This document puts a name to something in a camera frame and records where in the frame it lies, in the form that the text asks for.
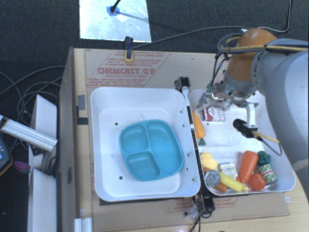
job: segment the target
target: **red tomato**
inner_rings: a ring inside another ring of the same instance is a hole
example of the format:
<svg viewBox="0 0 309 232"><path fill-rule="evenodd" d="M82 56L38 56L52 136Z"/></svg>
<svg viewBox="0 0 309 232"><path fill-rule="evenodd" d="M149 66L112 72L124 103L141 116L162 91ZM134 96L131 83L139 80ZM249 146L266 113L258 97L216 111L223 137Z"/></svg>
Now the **red tomato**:
<svg viewBox="0 0 309 232"><path fill-rule="evenodd" d="M252 174L248 183L253 190L263 189L266 186L264 178L259 173Z"/></svg>

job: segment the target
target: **silver can lid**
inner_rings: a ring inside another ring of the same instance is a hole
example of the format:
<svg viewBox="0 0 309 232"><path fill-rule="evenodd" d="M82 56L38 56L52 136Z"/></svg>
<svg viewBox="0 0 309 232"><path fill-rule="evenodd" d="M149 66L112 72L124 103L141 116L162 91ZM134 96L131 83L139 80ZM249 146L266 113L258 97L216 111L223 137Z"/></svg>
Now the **silver can lid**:
<svg viewBox="0 0 309 232"><path fill-rule="evenodd" d="M205 183L209 187L216 187L220 183L221 177L218 171L208 170L205 174Z"/></svg>

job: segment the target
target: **blue divided plate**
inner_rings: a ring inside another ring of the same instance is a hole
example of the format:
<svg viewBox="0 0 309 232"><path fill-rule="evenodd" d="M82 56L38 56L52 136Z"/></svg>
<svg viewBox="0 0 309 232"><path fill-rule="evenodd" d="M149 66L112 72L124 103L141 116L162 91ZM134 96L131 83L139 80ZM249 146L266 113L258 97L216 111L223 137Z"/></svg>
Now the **blue divided plate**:
<svg viewBox="0 0 309 232"><path fill-rule="evenodd" d="M127 126L119 142L126 167L137 180L158 180L183 167L178 138L165 121L148 120Z"/></svg>

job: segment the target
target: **green can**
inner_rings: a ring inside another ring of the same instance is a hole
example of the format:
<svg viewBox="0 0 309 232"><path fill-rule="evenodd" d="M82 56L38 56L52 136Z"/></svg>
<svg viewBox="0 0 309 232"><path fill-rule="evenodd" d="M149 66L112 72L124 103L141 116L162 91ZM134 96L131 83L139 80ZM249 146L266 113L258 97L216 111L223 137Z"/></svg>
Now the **green can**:
<svg viewBox="0 0 309 232"><path fill-rule="evenodd" d="M271 183L275 183L278 181L274 171L272 170L270 164L265 164L258 168L258 172L261 174L261 176L264 178L266 185L269 185Z"/></svg>

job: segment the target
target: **wooden table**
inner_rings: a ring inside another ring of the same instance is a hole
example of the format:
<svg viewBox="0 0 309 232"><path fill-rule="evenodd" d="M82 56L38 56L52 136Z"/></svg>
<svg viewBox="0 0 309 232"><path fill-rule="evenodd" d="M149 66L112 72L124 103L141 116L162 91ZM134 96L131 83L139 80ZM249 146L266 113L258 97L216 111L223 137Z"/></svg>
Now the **wooden table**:
<svg viewBox="0 0 309 232"><path fill-rule="evenodd" d="M86 72L85 72L85 49L74 49L75 66L75 92L76 98L85 94ZM80 117L88 117L87 108L79 112ZM92 217L92 193L91 193L91 174L88 125L77 127L77 146L78 146L78 178L79 178L79 207L84 209L84 216ZM296 178L296 186L293 190L284 194L288 201L289 216L267 217L249 220L236 220L227 222L204 223L202 220L201 231L207 232L234 232L234 231L308 231L309 228L309 205L301 184ZM175 232L189 231L192 225L172 226L163 228L148 228L151 232Z"/></svg>

